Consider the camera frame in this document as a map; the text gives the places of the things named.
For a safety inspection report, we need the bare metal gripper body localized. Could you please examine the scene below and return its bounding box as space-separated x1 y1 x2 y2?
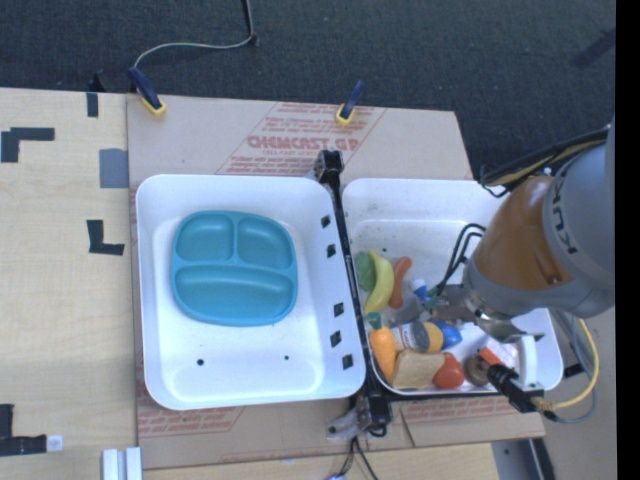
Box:
432 283 544 345

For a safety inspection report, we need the small labelled grey can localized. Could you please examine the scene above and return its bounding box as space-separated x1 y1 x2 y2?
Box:
389 319 431 355

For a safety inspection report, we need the orange sausage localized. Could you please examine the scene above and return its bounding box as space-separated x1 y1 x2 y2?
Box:
388 256 414 311

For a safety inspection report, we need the yellow banana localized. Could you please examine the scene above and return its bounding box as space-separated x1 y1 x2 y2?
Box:
362 249 396 316

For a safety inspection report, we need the orange carrot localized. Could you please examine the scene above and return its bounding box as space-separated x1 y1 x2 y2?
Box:
365 312 398 382

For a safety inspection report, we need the tan bread slice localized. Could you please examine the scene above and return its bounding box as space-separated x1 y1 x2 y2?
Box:
390 349 447 391

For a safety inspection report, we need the orange and white carton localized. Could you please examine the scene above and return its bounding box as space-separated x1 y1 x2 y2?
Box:
477 340 520 370

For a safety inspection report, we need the brown doughnut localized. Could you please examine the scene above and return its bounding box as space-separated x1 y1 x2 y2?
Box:
463 355 492 388

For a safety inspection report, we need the red tomato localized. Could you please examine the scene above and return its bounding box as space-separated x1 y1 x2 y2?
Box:
432 352 467 391

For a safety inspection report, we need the white plastic tray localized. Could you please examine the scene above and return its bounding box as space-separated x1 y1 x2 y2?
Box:
134 173 368 412
341 177 566 397

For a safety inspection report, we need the blue divided plate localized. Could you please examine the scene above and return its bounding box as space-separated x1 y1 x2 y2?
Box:
169 209 300 328

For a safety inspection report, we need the brown cardboard board red print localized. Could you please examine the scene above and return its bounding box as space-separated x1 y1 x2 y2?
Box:
125 92 548 470

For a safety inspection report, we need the black cylinder on white bracket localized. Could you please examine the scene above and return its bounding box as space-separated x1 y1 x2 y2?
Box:
486 334 547 415

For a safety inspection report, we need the black block with thin wires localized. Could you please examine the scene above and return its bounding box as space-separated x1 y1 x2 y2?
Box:
312 149 346 185
326 392 394 442

